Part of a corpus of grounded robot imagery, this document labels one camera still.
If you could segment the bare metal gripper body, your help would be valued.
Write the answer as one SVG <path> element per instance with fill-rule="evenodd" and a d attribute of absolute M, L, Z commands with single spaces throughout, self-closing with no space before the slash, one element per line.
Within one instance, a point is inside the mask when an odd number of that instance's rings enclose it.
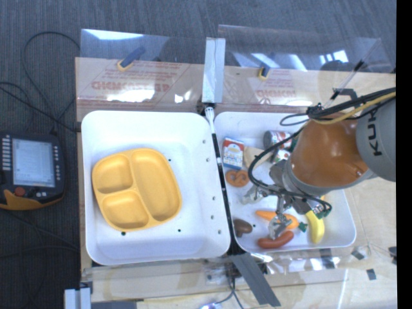
<path fill-rule="evenodd" d="M 280 160 L 271 166 L 269 175 L 274 182 L 274 185 L 290 190 L 290 178 L 286 170 L 286 160 Z"/>

